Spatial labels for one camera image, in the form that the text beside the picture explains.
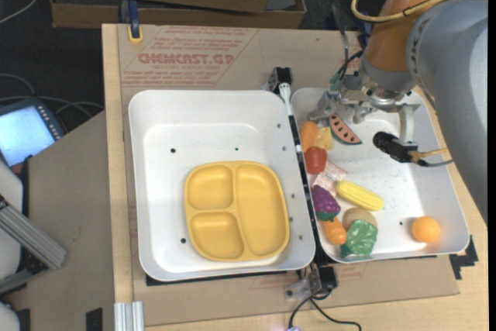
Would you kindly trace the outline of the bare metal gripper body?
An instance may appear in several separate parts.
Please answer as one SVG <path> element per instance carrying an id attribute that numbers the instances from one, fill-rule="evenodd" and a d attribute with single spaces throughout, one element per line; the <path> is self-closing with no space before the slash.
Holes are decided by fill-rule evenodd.
<path id="1" fill-rule="evenodd" d="M 355 113 L 398 112 L 412 90 L 408 72 L 356 72 L 344 78 L 340 103 Z"/>

